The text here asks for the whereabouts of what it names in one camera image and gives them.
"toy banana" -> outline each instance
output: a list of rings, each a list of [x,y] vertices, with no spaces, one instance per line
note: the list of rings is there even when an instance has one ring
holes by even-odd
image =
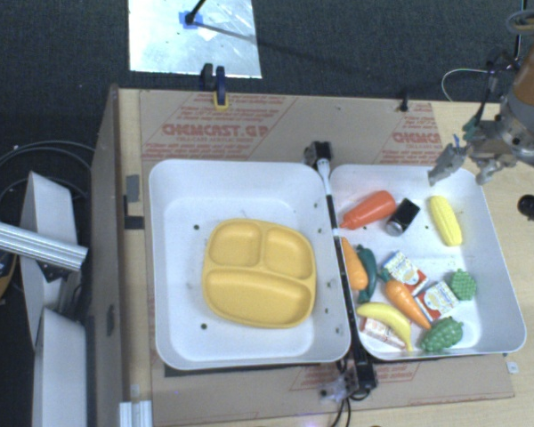
[[[406,344],[408,351],[413,351],[411,346],[411,324],[409,320],[396,308],[387,303],[366,302],[356,309],[361,317],[372,318],[392,328]]]

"toy carrot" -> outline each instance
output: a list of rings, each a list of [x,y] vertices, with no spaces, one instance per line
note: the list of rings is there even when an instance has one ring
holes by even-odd
[[[406,317],[423,329],[431,329],[431,324],[429,324],[429,321],[419,308],[419,305],[417,305],[408,288],[400,281],[392,278],[390,272],[387,270],[382,270],[379,277],[385,282],[385,295],[390,302]]]
[[[368,286],[368,273],[364,269],[360,258],[350,245],[346,238],[340,238],[342,242],[342,251],[344,253],[344,263],[346,264],[346,273],[350,288],[360,291]]]
[[[392,195],[385,190],[380,190],[345,213],[340,227],[356,230],[390,216],[395,212],[395,209],[395,200]]]

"juice box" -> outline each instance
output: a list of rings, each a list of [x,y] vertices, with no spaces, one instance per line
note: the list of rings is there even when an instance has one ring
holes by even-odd
[[[416,298],[416,302],[430,321],[447,315],[459,304],[458,298],[444,281],[427,288]]]
[[[369,337],[373,337],[380,342],[388,343],[401,350],[406,347],[406,344],[393,332],[391,327],[388,327],[384,323],[376,321],[375,319],[364,318],[360,325],[360,330],[363,334],[366,334]]]
[[[407,286],[414,296],[425,287],[428,280],[427,276],[400,251],[390,257],[383,267],[393,278]]]

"yellow compartment plate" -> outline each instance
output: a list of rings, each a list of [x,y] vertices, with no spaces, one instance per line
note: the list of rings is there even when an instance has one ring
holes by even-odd
[[[272,222],[221,222],[207,242],[202,289],[218,316],[256,327],[297,326],[316,295],[311,243]]]

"white tray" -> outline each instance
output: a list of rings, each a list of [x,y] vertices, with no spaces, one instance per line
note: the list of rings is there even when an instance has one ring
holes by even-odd
[[[474,176],[459,170],[433,187],[427,180],[428,168],[398,165],[341,165],[331,175],[336,213],[340,223],[345,212],[364,197],[380,189],[392,193],[396,203],[410,199],[421,211],[400,237],[386,233],[386,219],[370,223],[365,229],[341,230],[353,246],[362,244],[376,255],[378,268],[396,250],[402,251],[429,278],[429,283],[447,280],[457,269],[470,272],[477,282],[477,294],[461,302],[451,316],[464,323],[464,337],[455,347],[441,353],[418,348],[423,329],[412,325],[415,350],[406,352],[360,334],[364,348],[384,360],[438,358],[512,352],[526,340],[526,327],[494,231],[481,187]],[[447,198],[463,231],[463,245],[445,246],[429,213],[427,199]],[[378,280],[372,301],[388,302]]]
[[[195,370],[339,360],[351,336],[326,195],[306,165],[167,160],[150,172],[158,354]],[[254,218],[293,228],[317,265],[312,314],[299,326],[264,329],[216,316],[201,276],[206,241],[220,222]]]

